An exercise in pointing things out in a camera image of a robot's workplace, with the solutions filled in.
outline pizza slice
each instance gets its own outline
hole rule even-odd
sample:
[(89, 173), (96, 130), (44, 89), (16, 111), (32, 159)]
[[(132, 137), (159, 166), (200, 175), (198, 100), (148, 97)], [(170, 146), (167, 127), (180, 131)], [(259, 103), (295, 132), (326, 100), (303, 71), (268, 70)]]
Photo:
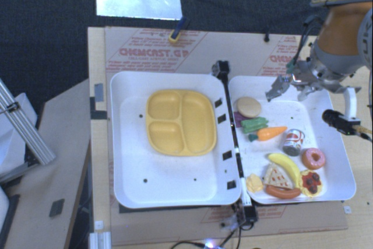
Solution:
[(264, 185), (272, 185), (284, 189), (292, 189), (292, 183), (285, 178), (278, 166), (274, 163), (271, 163), (266, 171), (264, 176)]

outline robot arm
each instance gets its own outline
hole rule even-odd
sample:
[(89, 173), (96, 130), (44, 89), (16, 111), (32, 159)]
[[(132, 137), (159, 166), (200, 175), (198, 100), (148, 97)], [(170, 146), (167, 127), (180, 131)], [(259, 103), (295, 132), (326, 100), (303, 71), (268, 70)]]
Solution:
[[(360, 87), (345, 87), (340, 82), (362, 66), (370, 69), (372, 77), (372, 0), (312, 0), (311, 6), (328, 6), (330, 11), (324, 22), (317, 16), (305, 21), (305, 31), (298, 52), (287, 65), (287, 75), (277, 77), (272, 89), (266, 92), (267, 100), (280, 96), (290, 85), (300, 91), (299, 101), (322, 89), (343, 93), (346, 111), (338, 117), (356, 125), (356, 92)], [(305, 61), (298, 60), (315, 22), (317, 26), (322, 25), (319, 35), (311, 46), (309, 57)], [(372, 113), (371, 82), (372, 79)]]

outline pink donut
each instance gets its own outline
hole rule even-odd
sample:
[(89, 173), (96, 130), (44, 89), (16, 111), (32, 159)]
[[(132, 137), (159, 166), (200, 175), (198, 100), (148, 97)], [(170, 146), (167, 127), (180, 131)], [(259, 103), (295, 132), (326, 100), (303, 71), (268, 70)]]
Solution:
[(302, 154), (302, 162), (308, 169), (319, 169), (325, 164), (325, 155), (317, 148), (309, 148)]

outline yellow plate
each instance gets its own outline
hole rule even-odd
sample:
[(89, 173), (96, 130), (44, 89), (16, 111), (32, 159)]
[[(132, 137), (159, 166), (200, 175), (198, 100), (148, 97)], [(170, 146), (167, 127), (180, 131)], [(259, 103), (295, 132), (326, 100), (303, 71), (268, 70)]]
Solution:
[(150, 144), (160, 153), (204, 155), (216, 143), (212, 104), (193, 90), (159, 90), (146, 103), (146, 132)]

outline white tray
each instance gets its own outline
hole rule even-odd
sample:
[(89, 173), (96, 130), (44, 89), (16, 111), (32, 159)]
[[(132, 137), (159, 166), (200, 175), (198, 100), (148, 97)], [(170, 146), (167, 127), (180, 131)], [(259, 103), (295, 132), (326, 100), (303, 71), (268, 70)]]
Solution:
[[(146, 102), (162, 89), (203, 93), (214, 105), (215, 148), (203, 156), (167, 156), (154, 150), (146, 135)], [(114, 154), (114, 192), (129, 208), (229, 205), (241, 195), (223, 84), (212, 75), (120, 72), (110, 83)], [(232, 151), (232, 158), (223, 153)]]
[[(237, 111), (235, 102), (242, 96), (257, 99), (262, 105), (263, 116), (269, 120), (270, 127), (287, 126), (288, 129), (300, 129), (305, 134), (303, 148), (320, 148), (326, 157), (326, 164), (316, 172), (323, 182), (322, 192), (314, 198), (301, 194), (294, 199), (278, 199), (264, 191), (249, 192), (250, 197), (261, 204), (284, 204), (307, 201), (339, 201), (354, 196), (356, 184), (351, 170), (341, 134), (329, 127), (321, 115), (326, 109), (332, 108), (329, 93), (325, 90), (308, 95), (304, 101), (297, 101), (297, 90), (290, 86), (281, 97), (267, 102), (265, 92), (271, 88), (275, 78), (257, 76), (237, 76), (229, 84), (233, 110)], [(284, 134), (269, 141), (248, 140), (242, 128), (237, 128), (237, 138), (240, 146), (242, 166), (245, 176), (251, 173), (263, 177), (270, 161), (270, 153), (283, 153), (281, 147)], [(301, 156), (291, 157), (303, 171), (306, 167)]]

